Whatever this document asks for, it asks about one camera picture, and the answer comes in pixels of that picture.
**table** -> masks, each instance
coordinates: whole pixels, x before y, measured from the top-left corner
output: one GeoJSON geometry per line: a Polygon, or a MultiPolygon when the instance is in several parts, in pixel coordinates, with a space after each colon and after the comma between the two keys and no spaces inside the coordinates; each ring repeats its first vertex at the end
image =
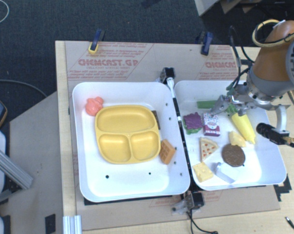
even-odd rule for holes
{"type": "MultiPolygon", "coordinates": [[[[258,54],[258,48],[246,48],[246,52],[252,59],[258,54]]],[[[70,116],[68,114],[69,99],[66,69],[66,50],[64,41],[55,42],[56,71],[57,71],[57,95],[60,131],[60,151],[61,151],[61,173],[63,191],[63,215],[76,215],[75,188],[73,156],[71,147],[70,116]]],[[[291,104],[287,95],[282,99],[282,103],[291,104]]],[[[287,110],[288,121],[287,130],[294,136],[294,107],[287,110]]],[[[276,114],[268,112],[271,124],[276,122],[276,114]]],[[[210,217],[196,220],[200,228],[204,230],[217,230],[222,234],[238,233],[291,233],[291,227],[286,222],[288,216],[294,223],[294,149],[287,146],[280,146],[280,152],[285,162],[288,177],[292,190],[289,194],[283,194],[280,202],[281,209],[251,214],[236,214],[230,216],[210,217]]],[[[171,221],[157,224],[146,224],[138,226],[128,226],[120,228],[84,231],[86,234],[101,233],[190,233],[190,221],[171,221]]]]}

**toy pizza slice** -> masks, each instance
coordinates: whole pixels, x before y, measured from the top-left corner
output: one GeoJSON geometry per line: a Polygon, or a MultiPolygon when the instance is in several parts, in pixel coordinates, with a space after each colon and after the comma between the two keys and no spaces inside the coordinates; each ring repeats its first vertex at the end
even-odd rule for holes
{"type": "Polygon", "coordinates": [[[200,137],[201,162],[218,149],[218,144],[209,138],[200,137]]]}

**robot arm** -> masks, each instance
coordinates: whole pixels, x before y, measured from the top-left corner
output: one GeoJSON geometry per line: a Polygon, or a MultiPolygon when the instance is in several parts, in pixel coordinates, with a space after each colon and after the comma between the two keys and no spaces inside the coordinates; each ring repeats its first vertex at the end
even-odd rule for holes
{"type": "Polygon", "coordinates": [[[277,127],[260,123],[257,132],[278,145],[287,144],[294,147],[294,138],[290,138],[290,133],[285,130],[286,109],[289,105],[272,104],[276,98],[294,90],[294,20],[265,21],[255,28],[252,38],[261,49],[253,65],[245,70],[246,82],[233,82],[227,88],[227,95],[219,97],[211,113],[225,111],[230,104],[235,105],[240,116],[256,107],[275,110],[277,127]],[[266,41],[260,43],[257,40],[257,32],[266,24],[274,24],[274,28],[266,41]]]}

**chocolate cookie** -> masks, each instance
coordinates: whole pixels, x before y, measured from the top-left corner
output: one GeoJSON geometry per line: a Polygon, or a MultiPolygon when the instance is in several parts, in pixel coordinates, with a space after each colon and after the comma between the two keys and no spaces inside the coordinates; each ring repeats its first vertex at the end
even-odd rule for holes
{"type": "Polygon", "coordinates": [[[227,144],[221,152],[223,160],[233,167],[242,166],[245,162],[245,154],[241,147],[227,144]]]}

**white tray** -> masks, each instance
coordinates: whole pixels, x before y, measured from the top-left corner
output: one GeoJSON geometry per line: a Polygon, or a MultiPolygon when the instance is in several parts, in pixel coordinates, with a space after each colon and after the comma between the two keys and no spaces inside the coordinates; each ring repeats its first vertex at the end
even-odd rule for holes
{"type": "MultiPolygon", "coordinates": [[[[197,101],[217,100],[220,95],[226,94],[226,87],[231,82],[232,81],[213,80],[178,82],[175,85],[174,90],[181,118],[194,112],[198,112],[199,115],[208,112],[209,110],[198,109],[197,101]]],[[[253,129],[256,129],[256,126],[261,122],[269,124],[264,109],[256,108],[248,110],[247,115],[253,129]]],[[[222,147],[230,143],[228,136],[229,132],[234,130],[238,133],[238,130],[228,117],[227,113],[221,113],[218,116],[221,133],[219,137],[204,136],[202,129],[196,134],[187,135],[183,128],[191,166],[200,163],[199,138],[203,136],[216,141],[219,145],[218,150],[216,150],[213,155],[208,157],[204,162],[211,170],[215,169],[218,162],[223,163],[221,157],[222,147]]],[[[200,183],[194,173],[194,169],[192,168],[193,178],[196,184],[204,190],[213,191],[237,187],[279,184],[285,180],[286,169],[279,148],[276,144],[256,133],[255,145],[247,143],[247,146],[244,147],[243,150],[246,155],[246,161],[244,166],[237,168],[239,170],[239,178],[234,183],[229,184],[218,178],[216,175],[214,175],[212,179],[200,183]]]]}
{"type": "Polygon", "coordinates": [[[92,202],[179,195],[190,185],[184,146],[170,90],[158,82],[83,82],[73,90],[73,108],[82,195],[92,202]],[[88,98],[105,106],[142,105],[156,110],[160,139],[177,151],[168,165],[160,157],[138,164],[111,164],[100,155],[94,121],[85,111],[88,98]]]}

